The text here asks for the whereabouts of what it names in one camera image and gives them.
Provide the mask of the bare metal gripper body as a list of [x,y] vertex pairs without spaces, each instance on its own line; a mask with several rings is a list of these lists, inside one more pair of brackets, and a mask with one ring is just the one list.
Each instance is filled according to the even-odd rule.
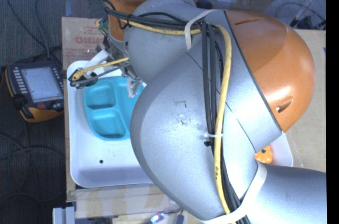
[[[104,36],[103,44],[105,50],[108,52],[110,57],[113,60],[122,59],[128,57],[128,52],[126,49],[126,44],[123,41],[116,40],[112,35],[108,34]],[[122,75],[128,76],[131,78],[138,78],[134,68],[131,65],[127,65],[127,61],[124,62],[125,66],[121,68]]]

